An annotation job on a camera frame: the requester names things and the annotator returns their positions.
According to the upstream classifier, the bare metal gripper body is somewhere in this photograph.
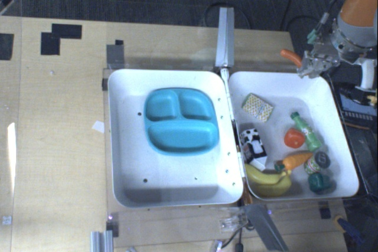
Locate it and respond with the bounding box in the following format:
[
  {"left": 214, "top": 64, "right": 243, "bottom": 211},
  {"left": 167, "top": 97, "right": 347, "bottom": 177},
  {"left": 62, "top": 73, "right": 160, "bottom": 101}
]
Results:
[{"left": 303, "top": 28, "right": 370, "bottom": 71}]

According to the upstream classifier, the orange sausage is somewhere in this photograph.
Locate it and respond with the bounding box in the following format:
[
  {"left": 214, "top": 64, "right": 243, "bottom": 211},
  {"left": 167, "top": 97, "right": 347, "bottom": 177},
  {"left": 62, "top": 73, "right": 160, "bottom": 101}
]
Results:
[{"left": 280, "top": 48, "right": 303, "bottom": 67}]

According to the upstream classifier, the white plastic tray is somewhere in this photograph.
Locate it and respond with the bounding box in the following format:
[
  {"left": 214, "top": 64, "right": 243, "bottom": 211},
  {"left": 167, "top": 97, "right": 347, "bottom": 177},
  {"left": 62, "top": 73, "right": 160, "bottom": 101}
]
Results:
[
  {"left": 107, "top": 68, "right": 245, "bottom": 209},
  {"left": 229, "top": 70, "right": 360, "bottom": 202}
]

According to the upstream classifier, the yellow patterned packet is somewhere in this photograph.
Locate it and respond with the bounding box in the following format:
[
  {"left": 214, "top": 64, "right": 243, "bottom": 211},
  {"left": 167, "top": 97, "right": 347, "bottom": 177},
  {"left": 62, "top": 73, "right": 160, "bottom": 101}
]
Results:
[{"left": 241, "top": 93, "right": 275, "bottom": 123}]

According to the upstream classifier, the green bottle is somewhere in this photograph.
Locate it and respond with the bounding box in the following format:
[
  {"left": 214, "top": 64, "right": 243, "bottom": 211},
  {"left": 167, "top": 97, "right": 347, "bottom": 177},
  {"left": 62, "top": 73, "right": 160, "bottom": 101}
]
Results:
[{"left": 290, "top": 111, "right": 323, "bottom": 153}]

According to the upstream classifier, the red tomato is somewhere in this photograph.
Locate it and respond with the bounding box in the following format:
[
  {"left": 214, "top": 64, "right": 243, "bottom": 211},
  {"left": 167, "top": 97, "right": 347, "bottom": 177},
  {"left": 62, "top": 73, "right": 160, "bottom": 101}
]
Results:
[{"left": 283, "top": 127, "right": 307, "bottom": 149}]

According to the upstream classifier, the orange carrot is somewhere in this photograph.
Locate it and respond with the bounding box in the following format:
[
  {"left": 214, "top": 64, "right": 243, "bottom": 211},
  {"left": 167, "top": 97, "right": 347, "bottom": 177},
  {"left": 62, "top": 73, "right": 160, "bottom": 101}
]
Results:
[{"left": 274, "top": 151, "right": 314, "bottom": 172}]

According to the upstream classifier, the small grey-topped can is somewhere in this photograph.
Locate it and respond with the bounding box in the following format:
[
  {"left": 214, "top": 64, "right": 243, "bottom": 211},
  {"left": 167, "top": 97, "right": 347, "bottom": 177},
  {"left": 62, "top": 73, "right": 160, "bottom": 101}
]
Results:
[{"left": 304, "top": 150, "right": 331, "bottom": 176}]

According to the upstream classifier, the black and white carton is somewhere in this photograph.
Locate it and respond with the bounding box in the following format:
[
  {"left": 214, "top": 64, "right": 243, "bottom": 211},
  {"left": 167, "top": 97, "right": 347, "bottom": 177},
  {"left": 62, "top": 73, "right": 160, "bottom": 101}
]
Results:
[{"left": 239, "top": 127, "right": 268, "bottom": 171}]

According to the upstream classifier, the dark green broccoli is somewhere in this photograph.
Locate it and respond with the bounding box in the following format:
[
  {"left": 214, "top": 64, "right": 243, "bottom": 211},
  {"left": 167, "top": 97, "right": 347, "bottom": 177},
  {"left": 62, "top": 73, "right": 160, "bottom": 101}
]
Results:
[{"left": 308, "top": 173, "right": 332, "bottom": 194}]

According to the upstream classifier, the yellow banana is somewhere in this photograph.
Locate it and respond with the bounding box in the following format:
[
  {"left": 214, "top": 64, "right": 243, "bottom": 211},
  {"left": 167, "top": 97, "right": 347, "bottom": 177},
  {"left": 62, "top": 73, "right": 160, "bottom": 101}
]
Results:
[{"left": 244, "top": 162, "right": 293, "bottom": 198}]

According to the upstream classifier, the blue divided plate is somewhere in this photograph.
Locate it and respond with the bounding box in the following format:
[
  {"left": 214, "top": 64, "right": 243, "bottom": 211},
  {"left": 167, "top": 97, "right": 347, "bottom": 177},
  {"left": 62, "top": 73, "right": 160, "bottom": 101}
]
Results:
[{"left": 144, "top": 87, "right": 220, "bottom": 157}]

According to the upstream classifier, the black cylinder on white bracket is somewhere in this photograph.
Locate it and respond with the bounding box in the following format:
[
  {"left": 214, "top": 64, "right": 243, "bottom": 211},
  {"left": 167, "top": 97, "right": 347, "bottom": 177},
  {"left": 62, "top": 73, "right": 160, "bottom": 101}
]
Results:
[{"left": 327, "top": 56, "right": 378, "bottom": 104}]

